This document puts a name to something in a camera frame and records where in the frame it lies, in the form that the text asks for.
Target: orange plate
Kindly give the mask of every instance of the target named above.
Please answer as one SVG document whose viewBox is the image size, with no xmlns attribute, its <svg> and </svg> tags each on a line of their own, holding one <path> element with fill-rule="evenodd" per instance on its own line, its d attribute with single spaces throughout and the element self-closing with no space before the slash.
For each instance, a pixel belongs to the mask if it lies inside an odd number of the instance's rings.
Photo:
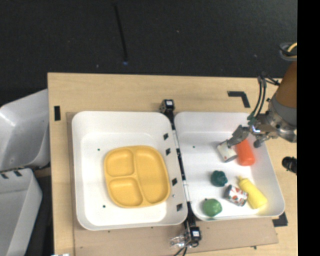
<svg viewBox="0 0 320 256">
<path fill-rule="evenodd" d="M 151 146 L 126 146 L 104 158 L 108 193 L 115 204 L 138 208 L 160 204 L 170 194 L 166 164 Z"/>
</svg>

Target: can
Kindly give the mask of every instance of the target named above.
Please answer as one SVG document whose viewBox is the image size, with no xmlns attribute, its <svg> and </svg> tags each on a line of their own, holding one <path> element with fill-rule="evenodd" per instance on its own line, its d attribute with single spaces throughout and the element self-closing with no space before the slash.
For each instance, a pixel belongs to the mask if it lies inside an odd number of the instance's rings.
<svg viewBox="0 0 320 256">
<path fill-rule="evenodd" d="M 225 190 L 224 197 L 237 206 L 244 206 L 248 200 L 248 193 L 230 184 Z"/>
</svg>

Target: yellow bottle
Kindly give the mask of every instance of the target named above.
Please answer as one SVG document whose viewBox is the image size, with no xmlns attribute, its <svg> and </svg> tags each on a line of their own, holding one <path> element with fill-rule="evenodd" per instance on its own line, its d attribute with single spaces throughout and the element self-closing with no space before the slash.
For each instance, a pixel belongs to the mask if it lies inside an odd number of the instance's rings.
<svg viewBox="0 0 320 256">
<path fill-rule="evenodd" d="M 248 202 L 253 209 L 258 209 L 261 206 L 264 206 L 268 199 L 261 193 L 255 185 L 251 183 L 248 178 L 242 178 L 239 176 L 239 187 L 243 191 L 248 193 Z"/>
</svg>

